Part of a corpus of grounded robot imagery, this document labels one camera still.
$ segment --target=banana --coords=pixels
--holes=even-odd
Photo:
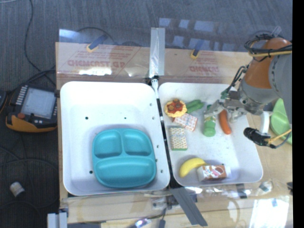
[[[188,175],[188,173],[194,169],[198,168],[202,165],[207,165],[206,162],[204,162],[201,158],[191,158],[189,160],[186,160],[181,166],[180,166],[180,177],[183,178]]]

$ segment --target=toy pie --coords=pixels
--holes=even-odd
[[[178,116],[182,116],[186,113],[187,107],[183,101],[181,101],[179,99],[174,99],[173,101],[169,101],[165,105],[164,110],[168,116],[178,117]]]

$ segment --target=orange and black handheld device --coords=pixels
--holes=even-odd
[[[6,126],[18,132],[41,133],[57,128],[55,90],[22,84],[13,93]]]

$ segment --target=orange sausage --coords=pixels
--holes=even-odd
[[[225,134],[231,134],[231,128],[228,124],[228,113],[226,110],[222,110],[219,115],[219,124]]]

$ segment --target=wooden table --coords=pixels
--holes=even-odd
[[[139,73],[125,79],[116,75],[113,78],[103,76],[88,76],[62,71],[60,52],[62,46],[75,55],[74,44],[56,44],[57,49],[57,90],[72,80],[81,81],[128,81],[144,82],[144,74],[149,68],[149,48],[133,47],[132,58],[124,64],[125,68],[137,66]],[[165,67],[166,81],[202,82],[230,84],[237,69],[251,61],[251,57],[243,52],[201,51],[197,61],[189,57],[189,50],[166,49]],[[165,207],[167,190],[154,193],[120,193],[84,197],[69,197],[62,178],[62,135],[60,100],[58,103],[58,147],[59,147],[59,178],[60,178],[60,208],[68,212],[67,221],[73,223],[101,223],[103,228],[120,228],[133,225],[144,217],[154,217],[161,214]],[[259,129],[258,116],[248,114],[249,126]],[[247,198],[240,198],[236,185],[203,188],[197,194],[196,205],[201,211],[209,227],[249,227],[250,224],[267,224],[268,227],[280,224],[293,226],[293,196],[287,183],[293,181],[292,145],[285,143],[278,149],[256,146],[263,166],[263,178],[258,183],[248,183],[242,186]],[[259,186],[272,185],[271,191],[263,192]],[[167,208],[166,227],[184,228],[192,226],[179,205]],[[147,228],[158,227],[154,218],[146,225]]]

